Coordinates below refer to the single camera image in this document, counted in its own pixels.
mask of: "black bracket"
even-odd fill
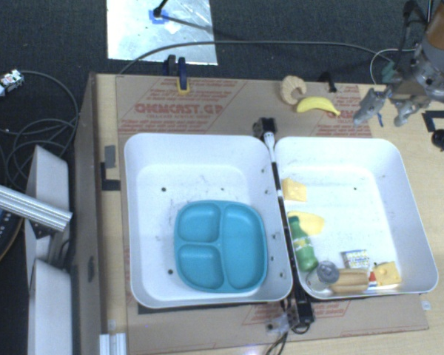
[[[422,115],[428,132],[432,133],[434,130],[436,130],[433,119],[444,118],[444,110],[426,110],[424,113],[422,113]]]
[[[101,188],[102,191],[120,191],[120,181],[107,179],[105,162],[101,162]]]
[[[276,128],[276,122],[274,118],[260,118],[257,122],[253,124],[253,135],[263,140],[263,135],[267,132],[272,132],[273,134],[276,134],[278,131]]]
[[[30,221],[30,224],[37,240],[40,238],[47,237],[48,235],[55,234],[54,230],[47,228],[46,226],[40,225],[39,223]]]
[[[177,76],[178,66],[176,65],[176,55],[168,56],[168,59],[163,62],[164,76]]]
[[[325,71],[322,74],[320,74],[320,77],[317,79],[318,82],[324,83],[327,81],[329,84],[329,92],[336,93],[337,88],[334,83],[334,79],[332,79],[332,75],[329,71]]]

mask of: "toy banana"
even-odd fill
[[[332,105],[332,102],[328,98],[311,96],[304,98],[296,106],[296,112],[298,113],[304,113],[311,109],[326,110],[327,112],[334,113],[336,116],[340,115],[340,112],[334,108],[334,105]]]

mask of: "blue divided tray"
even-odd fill
[[[179,277],[195,289],[251,291],[266,276],[263,221],[253,208],[242,203],[189,203],[176,217],[175,256]]]

